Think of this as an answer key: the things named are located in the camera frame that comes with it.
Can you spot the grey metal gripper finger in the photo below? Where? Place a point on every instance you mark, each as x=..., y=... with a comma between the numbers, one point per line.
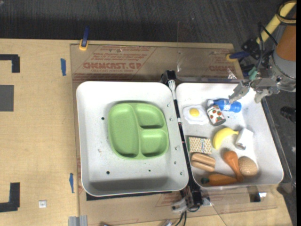
x=241, y=89
x=259, y=95

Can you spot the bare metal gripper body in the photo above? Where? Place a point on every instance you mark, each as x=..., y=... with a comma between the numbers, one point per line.
x=266, y=83

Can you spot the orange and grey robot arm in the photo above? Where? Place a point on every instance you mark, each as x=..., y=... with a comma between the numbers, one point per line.
x=285, y=46

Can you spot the blue bottle with white cap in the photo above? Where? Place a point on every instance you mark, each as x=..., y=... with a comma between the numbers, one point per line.
x=232, y=106

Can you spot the white can with strawberry print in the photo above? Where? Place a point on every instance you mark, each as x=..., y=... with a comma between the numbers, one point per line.
x=216, y=115

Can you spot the white carton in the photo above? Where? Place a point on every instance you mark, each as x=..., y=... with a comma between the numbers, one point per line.
x=245, y=136

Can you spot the yellow banana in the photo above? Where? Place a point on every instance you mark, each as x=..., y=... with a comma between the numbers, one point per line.
x=222, y=135

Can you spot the white and yellow fried egg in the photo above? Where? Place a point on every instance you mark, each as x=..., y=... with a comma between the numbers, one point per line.
x=194, y=113

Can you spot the white plastic tray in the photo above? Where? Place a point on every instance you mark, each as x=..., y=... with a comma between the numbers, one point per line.
x=94, y=131
x=263, y=149

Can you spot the checkered green and tan packet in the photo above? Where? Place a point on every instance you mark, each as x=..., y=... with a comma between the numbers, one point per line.
x=200, y=145

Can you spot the thin black and white rod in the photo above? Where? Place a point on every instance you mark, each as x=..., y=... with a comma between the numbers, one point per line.
x=179, y=121

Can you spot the orange chicken drumstick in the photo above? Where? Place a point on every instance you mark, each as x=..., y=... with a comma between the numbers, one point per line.
x=231, y=160

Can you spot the tan potato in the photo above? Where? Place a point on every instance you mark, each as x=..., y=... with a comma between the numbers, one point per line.
x=248, y=166

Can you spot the tan hot dog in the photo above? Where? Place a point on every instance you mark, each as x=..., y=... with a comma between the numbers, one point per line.
x=203, y=162

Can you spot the orange carrot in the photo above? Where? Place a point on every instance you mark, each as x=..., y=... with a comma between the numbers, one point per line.
x=221, y=179

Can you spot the brown cardboard board, red print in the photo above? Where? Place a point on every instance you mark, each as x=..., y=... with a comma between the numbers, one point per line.
x=122, y=62

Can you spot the green divided plate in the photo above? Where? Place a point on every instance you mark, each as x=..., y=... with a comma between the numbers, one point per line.
x=124, y=131

